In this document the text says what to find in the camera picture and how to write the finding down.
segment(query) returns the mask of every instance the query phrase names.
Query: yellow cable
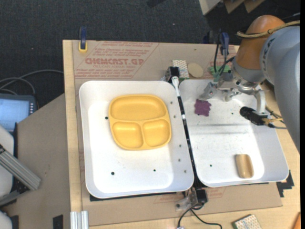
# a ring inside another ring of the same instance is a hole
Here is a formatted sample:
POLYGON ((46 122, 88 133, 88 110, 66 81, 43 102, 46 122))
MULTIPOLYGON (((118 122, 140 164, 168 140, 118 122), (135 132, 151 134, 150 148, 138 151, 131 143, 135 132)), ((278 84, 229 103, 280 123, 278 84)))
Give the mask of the yellow cable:
POLYGON ((265 36, 265 35, 268 35, 268 34, 272 34, 273 32, 278 31, 278 30, 280 30, 284 27, 291 26, 291 25, 297 25, 297 24, 301 24, 301 21, 292 21, 292 22, 289 22, 289 23, 286 23, 286 24, 282 24, 282 25, 276 26, 272 29, 269 29, 267 31, 264 31, 262 33, 245 34, 245 33, 242 33, 241 31, 238 31, 236 35, 239 36, 239 37, 242 37, 242 38, 257 38, 257 37, 262 37, 262 36, 265 36))

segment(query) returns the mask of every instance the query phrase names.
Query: checkerboard pattern marker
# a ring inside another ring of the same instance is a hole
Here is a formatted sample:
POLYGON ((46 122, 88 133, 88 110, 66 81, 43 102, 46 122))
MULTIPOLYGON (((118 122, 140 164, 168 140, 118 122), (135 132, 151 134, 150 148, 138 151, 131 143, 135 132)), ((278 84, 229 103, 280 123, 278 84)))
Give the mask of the checkerboard pattern marker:
POLYGON ((245 218, 242 218, 234 222, 235 229, 262 229, 256 216, 249 215, 245 218))
POLYGON ((189 72, 187 70, 187 63, 185 60, 173 60, 173 66, 179 67, 180 69, 180 77, 181 78, 189 78, 189 72))

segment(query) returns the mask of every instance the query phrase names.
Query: white tray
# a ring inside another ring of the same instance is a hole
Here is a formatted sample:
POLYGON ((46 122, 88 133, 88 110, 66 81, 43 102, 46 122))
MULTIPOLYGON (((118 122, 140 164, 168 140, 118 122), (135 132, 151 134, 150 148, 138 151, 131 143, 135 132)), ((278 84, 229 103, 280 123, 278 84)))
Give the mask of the white tray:
POLYGON ((184 80, 180 92, 185 110, 198 178, 209 187, 285 180, 288 166, 276 131, 256 126, 239 114, 243 106, 256 108, 254 96, 241 94, 225 102, 222 93, 208 102, 208 117, 197 115, 196 99, 209 80, 184 80), (240 178, 235 164, 237 154, 248 154, 254 176, 240 178))
POLYGON ((85 178, 97 198, 185 191, 194 181, 179 103, 172 85, 161 81, 88 81, 79 91, 85 178), (152 150, 124 150, 112 138, 108 106, 125 94, 153 94, 167 106, 172 138, 152 150))

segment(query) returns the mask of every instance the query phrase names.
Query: black floor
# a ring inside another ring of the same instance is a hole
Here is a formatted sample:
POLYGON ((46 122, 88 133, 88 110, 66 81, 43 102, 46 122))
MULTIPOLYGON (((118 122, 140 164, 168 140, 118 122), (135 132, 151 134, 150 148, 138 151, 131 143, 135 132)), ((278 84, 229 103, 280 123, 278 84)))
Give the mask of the black floor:
MULTIPOLYGON (((300 12, 300 0, 266 0, 247 13, 244 5, 228 14, 219 4, 203 16, 198 0, 0 0, 0 88, 2 79, 53 69, 62 71, 62 40, 77 39, 80 26, 87 39, 141 42, 201 43, 209 31, 228 32, 238 45, 238 30, 260 15, 281 19, 300 12)), ((60 73, 25 78, 36 90, 40 107, 64 92, 60 73)), ((31 94, 24 82, 5 87, 31 94)))

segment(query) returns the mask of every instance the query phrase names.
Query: electronic device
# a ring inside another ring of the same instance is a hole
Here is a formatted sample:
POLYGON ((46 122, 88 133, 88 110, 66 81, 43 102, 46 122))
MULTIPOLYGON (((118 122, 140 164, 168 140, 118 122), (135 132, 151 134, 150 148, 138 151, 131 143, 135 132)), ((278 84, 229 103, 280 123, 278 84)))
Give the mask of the electronic device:
POLYGON ((15 124, 37 110, 36 99, 32 95, 0 94, 0 125, 12 133, 15 124))

